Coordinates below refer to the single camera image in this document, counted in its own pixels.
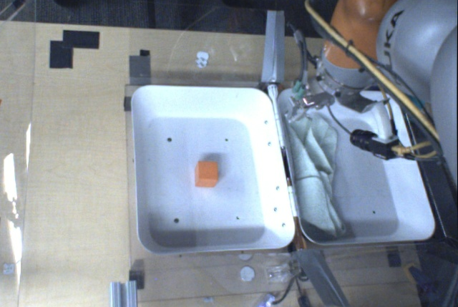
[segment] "orange block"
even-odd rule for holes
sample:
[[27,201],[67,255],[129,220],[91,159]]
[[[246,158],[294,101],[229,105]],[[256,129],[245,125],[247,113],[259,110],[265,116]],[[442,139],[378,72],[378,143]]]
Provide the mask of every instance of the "orange block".
[[218,163],[199,161],[195,166],[195,185],[198,187],[215,187],[218,182]]

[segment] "folded towel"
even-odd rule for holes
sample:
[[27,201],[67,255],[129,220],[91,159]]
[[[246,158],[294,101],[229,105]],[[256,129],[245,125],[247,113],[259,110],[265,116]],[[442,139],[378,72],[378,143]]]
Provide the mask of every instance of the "folded towel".
[[339,237],[345,225],[332,204],[337,131],[318,114],[287,127],[301,220]]

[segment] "orange cube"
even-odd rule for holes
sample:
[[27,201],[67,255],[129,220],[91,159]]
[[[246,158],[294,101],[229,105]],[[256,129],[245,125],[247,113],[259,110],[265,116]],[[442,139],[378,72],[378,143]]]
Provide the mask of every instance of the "orange cube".
[[218,163],[199,161],[195,166],[195,185],[198,187],[215,187],[218,182]]

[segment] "gray cloth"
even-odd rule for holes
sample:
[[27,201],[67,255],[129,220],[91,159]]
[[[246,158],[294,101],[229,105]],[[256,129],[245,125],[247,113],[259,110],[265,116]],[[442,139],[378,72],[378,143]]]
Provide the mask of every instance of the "gray cloth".
[[319,115],[288,125],[301,220],[339,237],[345,225],[332,204],[337,131]]

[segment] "wooden table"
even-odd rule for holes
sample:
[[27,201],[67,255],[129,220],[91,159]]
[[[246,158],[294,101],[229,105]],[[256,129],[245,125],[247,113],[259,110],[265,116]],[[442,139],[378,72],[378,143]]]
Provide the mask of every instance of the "wooden table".
[[[75,49],[73,69],[50,69],[49,42],[61,41],[64,29],[98,31],[99,49]],[[14,33],[18,41],[33,38],[24,36],[26,30],[30,30],[27,23],[17,22]],[[150,50],[152,75],[158,80],[230,80],[252,85],[260,77],[264,37],[36,24],[35,38],[33,125],[19,305],[108,306],[109,283],[125,282],[132,262],[123,106],[125,85],[129,83],[129,56],[138,55],[141,49]],[[320,47],[320,40],[309,41],[314,54]],[[210,54],[204,69],[195,66],[198,51]],[[286,41],[286,61],[287,77],[293,79],[299,69],[299,50],[292,38]],[[5,55],[0,56],[0,64],[8,64]],[[369,306],[364,301],[377,298],[384,303],[386,298],[392,298],[398,306],[419,305],[416,288],[403,270],[389,268],[378,252],[366,250],[357,263],[352,252],[340,250],[332,255],[336,278],[347,298],[359,301],[355,306]],[[403,262],[416,261],[409,249],[401,256]],[[269,257],[272,256],[255,254],[250,260],[237,255],[149,259],[157,271],[157,285],[150,292],[160,291],[160,296],[151,296],[150,302],[145,296],[140,306],[255,306],[262,293],[254,293],[253,287],[234,290],[245,283],[236,273],[242,266],[252,265],[260,276],[265,273],[263,265]],[[205,268],[203,263],[214,267]],[[185,286],[181,278],[186,273],[194,283]],[[313,306],[320,306],[310,283],[304,287]],[[282,291],[285,284],[265,288]],[[180,300],[185,295],[195,298]],[[291,293],[282,306],[296,306],[296,299]]]

